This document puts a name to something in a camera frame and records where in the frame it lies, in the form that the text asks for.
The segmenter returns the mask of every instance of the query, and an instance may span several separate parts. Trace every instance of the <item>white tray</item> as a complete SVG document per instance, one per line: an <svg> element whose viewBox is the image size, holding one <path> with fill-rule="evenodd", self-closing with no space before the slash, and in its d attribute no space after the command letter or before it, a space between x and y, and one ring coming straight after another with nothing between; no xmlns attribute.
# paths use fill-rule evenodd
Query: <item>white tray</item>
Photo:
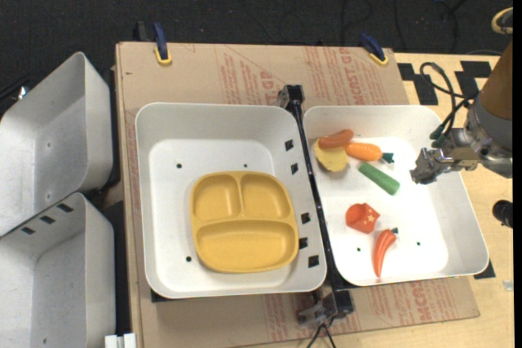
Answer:
<svg viewBox="0 0 522 348"><path fill-rule="evenodd" d="M149 104L136 116L136 134L145 272L156 293L168 298L230 296L307 292L322 285L326 264L321 231L299 130L287 111L273 106ZM203 175L237 170L271 174L286 186L299 238L307 238L307 247L288 266L223 274L198 261L189 210L192 186ZM303 222L307 216L310 221Z"/></svg>
<svg viewBox="0 0 522 348"><path fill-rule="evenodd" d="M358 286L437 279L482 272L489 254L460 173L441 175L429 185L414 183L409 171L439 117L420 105L324 106L303 117L312 168L325 212L335 265L343 278ZM388 195L358 171L351 158L342 173L322 169L313 144L321 136L351 129L354 140L377 144L394 153L394 164L371 163L399 181L399 191ZM345 213L355 203L368 203L381 214L371 234L345 224ZM396 244L387 252L379 279L372 267L377 234L398 227Z"/></svg>
<svg viewBox="0 0 522 348"><path fill-rule="evenodd" d="M75 193L0 239L0 346L100 348L114 333L110 222Z"/></svg>
<svg viewBox="0 0 522 348"><path fill-rule="evenodd" d="M0 236L113 167L108 86L83 53L68 58L0 121Z"/></svg>

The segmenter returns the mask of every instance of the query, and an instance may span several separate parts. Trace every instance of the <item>yellow plate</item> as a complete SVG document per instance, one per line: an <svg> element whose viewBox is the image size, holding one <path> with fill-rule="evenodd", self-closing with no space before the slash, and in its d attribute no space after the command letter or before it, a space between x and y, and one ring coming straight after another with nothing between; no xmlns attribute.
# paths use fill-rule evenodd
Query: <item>yellow plate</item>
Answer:
<svg viewBox="0 0 522 348"><path fill-rule="evenodd" d="M201 177L190 196L192 236L201 262L223 273L281 268L294 260L294 207L275 177L227 171Z"/></svg>

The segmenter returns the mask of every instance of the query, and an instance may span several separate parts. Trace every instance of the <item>yellow clamp pad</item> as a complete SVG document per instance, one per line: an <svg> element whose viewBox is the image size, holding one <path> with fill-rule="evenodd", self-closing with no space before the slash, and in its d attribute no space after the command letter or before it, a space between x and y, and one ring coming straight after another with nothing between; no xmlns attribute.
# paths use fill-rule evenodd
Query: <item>yellow clamp pad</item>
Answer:
<svg viewBox="0 0 522 348"><path fill-rule="evenodd" d="M379 65L388 64L388 57L384 56L384 61L381 61L375 54L369 53L369 57Z"/></svg>
<svg viewBox="0 0 522 348"><path fill-rule="evenodd" d="M158 48L154 48L154 53L156 53L156 58L157 58L157 62L161 65L170 65L172 64L172 57L170 56L170 51L166 51L167 53L167 57L165 59L163 59L160 55L160 51L158 50Z"/></svg>

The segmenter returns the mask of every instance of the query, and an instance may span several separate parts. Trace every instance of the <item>table surface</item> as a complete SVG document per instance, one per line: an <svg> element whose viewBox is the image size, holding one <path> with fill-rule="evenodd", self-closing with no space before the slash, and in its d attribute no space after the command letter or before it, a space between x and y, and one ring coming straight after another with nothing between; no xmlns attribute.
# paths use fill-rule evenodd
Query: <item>table surface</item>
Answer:
<svg viewBox="0 0 522 348"><path fill-rule="evenodd" d="M458 91L458 81L454 71L461 71L461 61L488 61L493 68L498 57L476 56L476 55L424 55L424 54L395 54L396 62L412 64L414 71L422 63L427 61L436 62L448 73L450 81ZM443 86L442 78L439 80L435 73L430 73L431 79ZM485 79L476 79L481 88ZM405 90L410 104L419 104L418 94L412 81L404 81ZM122 87L117 83L118 117L122 117ZM438 105L428 106L434 110L440 119L448 114L451 105L449 96L437 92ZM466 119L466 112L457 114L455 127L462 126ZM125 161L122 161L122 169L126 169ZM514 291L512 283L514 279L513 268L513 230L504 227L492 215L493 205L499 200L513 200L512 179L502 178L488 171L482 166L470 172L462 172L462 179L466 185L472 206L476 212L480 228L489 249L491 263L495 276L486 279L470 278L472 291L480 310L480 316L473 319L462 319L434 324L423 324L405 328L390 328L371 332L348 333L334 336L334 342L340 347L422 347L422 348L455 348L459 346L474 347L514 347L515 346L515 322L514 322ZM129 193L124 192L124 199L129 199ZM135 250L129 243L133 240L127 239L127 261L129 263L129 290L130 310L133 331L138 336L139 346L141 343L140 312L137 277L135 264ZM286 341L275 344L263 344L253 347L260 348L296 348L305 347L308 340ZM314 346L331 346L328 338L319 338Z"/></svg>

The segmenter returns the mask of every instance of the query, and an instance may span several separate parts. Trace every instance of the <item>blue clamp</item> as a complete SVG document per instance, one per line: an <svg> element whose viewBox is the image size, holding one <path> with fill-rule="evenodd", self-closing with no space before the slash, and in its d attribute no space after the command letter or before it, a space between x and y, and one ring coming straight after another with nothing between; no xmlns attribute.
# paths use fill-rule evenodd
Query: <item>blue clamp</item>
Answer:
<svg viewBox="0 0 522 348"><path fill-rule="evenodd" d="M384 55L383 49L373 37L363 31L361 35L359 35L359 41L361 42L362 46L369 51L369 56L371 59L381 65L387 64L388 58Z"/></svg>
<svg viewBox="0 0 522 348"><path fill-rule="evenodd" d="M158 22L154 22L153 30L154 41L156 41L157 44L157 47L154 49L157 61L161 65L169 65L172 63L172 58L170 57L170 52L166 47L166 37L163 32L163 27Z"/></svg>

